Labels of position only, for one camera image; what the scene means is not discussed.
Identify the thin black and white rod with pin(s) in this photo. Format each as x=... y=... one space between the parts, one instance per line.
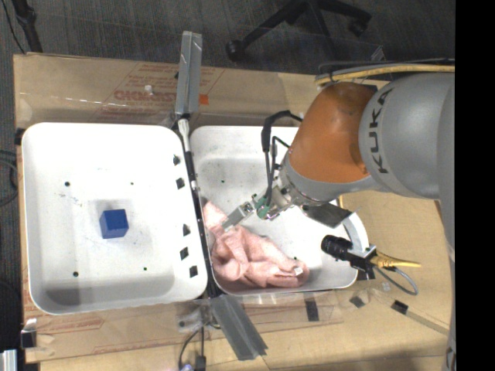
x=190 y=164

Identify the blue cube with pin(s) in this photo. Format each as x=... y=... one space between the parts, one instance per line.
x=113 y=224

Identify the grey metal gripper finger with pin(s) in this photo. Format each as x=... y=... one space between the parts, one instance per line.
x=233 y=218

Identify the brown cardboard board, red print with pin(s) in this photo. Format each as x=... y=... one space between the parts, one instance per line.
x=77 y=83

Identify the black cylinder on white bracket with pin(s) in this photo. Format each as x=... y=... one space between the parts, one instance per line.
x=337 y=247

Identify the black office chair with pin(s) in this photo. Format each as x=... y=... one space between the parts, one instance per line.
x=309 y=2

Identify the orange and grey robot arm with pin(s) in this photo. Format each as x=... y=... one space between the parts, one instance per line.
x=402 y=137

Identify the white plastic tray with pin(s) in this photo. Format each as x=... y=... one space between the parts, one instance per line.
x=116 y=284
x=236 y=168

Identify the pink cloth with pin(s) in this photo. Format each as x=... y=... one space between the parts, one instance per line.
x=255 y=257

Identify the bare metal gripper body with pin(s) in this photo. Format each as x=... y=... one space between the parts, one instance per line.
x=284 y=201

